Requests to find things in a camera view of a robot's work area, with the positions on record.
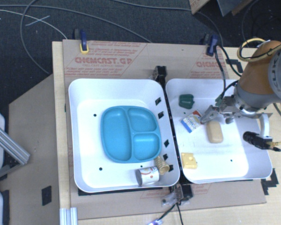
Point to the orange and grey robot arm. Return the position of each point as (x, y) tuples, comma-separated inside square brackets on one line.
[(256, 78)]

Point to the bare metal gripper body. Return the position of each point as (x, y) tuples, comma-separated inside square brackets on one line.
[(233, 107)]

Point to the white plastic tray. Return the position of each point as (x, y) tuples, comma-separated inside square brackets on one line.
[(89, 135), (215, 163)]

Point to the brown cardboard board red print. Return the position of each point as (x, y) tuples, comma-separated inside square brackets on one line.
[(131, 55)]

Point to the yellow toy cheese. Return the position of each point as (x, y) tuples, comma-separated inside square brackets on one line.
[(188, 160)]

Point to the blue divided plate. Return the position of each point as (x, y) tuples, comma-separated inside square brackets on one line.
[(121, 135)]

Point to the green toy pepper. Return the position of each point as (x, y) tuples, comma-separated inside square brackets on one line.
[(186, 101)]

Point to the beige toy bread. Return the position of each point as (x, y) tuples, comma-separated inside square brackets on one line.
[(214, 132)]

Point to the white can with print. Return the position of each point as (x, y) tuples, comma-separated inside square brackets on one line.
[(150, 175)]

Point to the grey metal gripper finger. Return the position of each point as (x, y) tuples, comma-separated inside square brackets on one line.
[(209, 114), (229, 120)]

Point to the black cylinder on white bracket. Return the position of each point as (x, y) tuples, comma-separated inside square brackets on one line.
[(256, 139)]

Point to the beige toy ice cream cone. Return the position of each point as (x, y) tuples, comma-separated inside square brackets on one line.
[(162, 166)]

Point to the white and blue packet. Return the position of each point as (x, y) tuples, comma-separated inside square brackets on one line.
[(190, 122)]

